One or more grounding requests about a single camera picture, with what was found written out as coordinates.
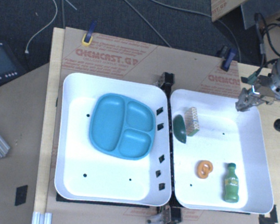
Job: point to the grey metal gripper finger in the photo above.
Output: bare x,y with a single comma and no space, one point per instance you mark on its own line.
253,101
241,101

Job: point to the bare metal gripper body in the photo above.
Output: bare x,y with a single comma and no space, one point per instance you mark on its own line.
265,87

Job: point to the white plastic tray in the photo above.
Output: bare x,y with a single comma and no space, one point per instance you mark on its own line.
108,180
218,147

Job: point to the white patterned carton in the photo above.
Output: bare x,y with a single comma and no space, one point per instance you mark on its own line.
192,121

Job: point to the dark green avocado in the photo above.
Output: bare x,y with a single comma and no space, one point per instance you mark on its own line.
180,128

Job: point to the orange pretzel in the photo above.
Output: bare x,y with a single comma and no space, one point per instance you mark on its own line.
204,169

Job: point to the green bottle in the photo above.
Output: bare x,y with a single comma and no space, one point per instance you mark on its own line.
232,184

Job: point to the brown cardboard board red print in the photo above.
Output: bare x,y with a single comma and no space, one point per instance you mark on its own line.
142,61

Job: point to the blue divided plate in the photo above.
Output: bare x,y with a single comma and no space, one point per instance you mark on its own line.
123,126

